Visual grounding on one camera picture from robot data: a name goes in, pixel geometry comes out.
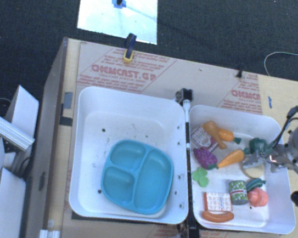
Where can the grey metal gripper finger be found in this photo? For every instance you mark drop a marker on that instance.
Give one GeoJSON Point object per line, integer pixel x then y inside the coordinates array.
{"type": "Point", "coordinates": [275, 168]}
{"type": "Point", "coordinates": [255, 161]}

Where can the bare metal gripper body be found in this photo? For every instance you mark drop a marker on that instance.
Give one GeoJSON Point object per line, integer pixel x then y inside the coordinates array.
{"type": "Point", "coordinates": [284, 156]}

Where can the beige curved piece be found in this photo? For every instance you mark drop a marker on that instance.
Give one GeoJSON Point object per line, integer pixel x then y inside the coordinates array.
{"type": "Point", "coordinates": [246, 173]}

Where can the dark green toy pepper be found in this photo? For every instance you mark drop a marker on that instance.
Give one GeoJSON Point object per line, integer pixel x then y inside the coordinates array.
{"type": "Point", "coordinates": [257, 145]}

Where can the green toy cucumber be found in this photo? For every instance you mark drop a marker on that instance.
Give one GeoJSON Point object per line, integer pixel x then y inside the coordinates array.
{"type": "Point", "coordinates": [255, 184]}

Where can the large orange carrot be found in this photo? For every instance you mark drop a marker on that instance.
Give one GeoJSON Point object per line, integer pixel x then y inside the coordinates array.
{"type": "Point", "coordinates": [232, 158]}

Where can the pink rounded toy food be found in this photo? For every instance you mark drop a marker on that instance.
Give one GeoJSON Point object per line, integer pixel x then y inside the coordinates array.
{"type": "Point", "coordinates": [257, 198]}

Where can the green and white can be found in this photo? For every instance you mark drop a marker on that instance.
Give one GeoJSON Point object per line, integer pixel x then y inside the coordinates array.
{"type": "Point", "coordinates": [238, 192]}

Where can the small orange carrot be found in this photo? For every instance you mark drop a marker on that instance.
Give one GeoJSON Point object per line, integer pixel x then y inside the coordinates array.
{"type": "Point", "coordinates": [227, 135]}

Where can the white plastic tray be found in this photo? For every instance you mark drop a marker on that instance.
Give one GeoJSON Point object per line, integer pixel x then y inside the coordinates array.
{"type": "Point", "coordinates": [270, 217]}
{"type": "Point", "coordinates": [126, 123]}

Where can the purple grapes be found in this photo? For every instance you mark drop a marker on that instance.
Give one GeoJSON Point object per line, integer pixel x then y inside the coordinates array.
{"type": "Point", "coordinates": [205, 157]}

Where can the tan chicken drumstick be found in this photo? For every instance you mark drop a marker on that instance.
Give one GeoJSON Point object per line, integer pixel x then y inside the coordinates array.
{"type": "Point", "coordinates": [213, 131]}

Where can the orange and white carton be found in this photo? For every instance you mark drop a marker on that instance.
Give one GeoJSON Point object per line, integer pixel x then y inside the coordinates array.
{"type": "Point", "coordinates": [217, 201]}

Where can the light green lettuce leaf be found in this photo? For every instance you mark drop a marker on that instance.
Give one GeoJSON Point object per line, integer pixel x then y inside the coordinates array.
{"type": "Point", "coordinates": [201, 176]}

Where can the pink and white carton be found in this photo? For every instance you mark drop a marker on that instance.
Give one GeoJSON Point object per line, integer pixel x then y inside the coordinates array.
{"type": "Point", "coordinates": [200, 135]}

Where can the orange sausage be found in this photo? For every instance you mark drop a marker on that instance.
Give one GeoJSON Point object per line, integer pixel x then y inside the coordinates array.
{"type": "Point", "coordinates": [217, 217]}

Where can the thin black and white rod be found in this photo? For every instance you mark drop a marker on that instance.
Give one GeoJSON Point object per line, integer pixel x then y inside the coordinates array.
{"type": "Point", "coordinates": [188, 152]}

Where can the blue divided plate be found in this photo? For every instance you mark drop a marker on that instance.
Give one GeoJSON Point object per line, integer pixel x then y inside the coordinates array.
{"type": "Point", "coordinates": [137, 177]}

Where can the brown cardboard board red print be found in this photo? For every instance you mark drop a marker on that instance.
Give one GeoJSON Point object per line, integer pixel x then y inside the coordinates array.
{"type": "Point", "coordinates": [156, 72]}

